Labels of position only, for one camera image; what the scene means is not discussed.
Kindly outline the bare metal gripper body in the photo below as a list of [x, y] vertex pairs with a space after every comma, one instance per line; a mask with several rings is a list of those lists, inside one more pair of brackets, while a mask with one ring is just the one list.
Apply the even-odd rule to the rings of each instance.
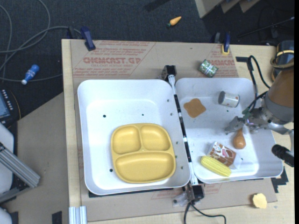
[[293, 134], [293, 129], [285, 127], [286, 124], [293, 122], [294, 113], [292, 108], [279, 107], [269, 109], [267, 107], [260, 107], [253, 109], [244, 117], [245, 125], [259, 126], [259, 130], [272, 130], [279, 134]]

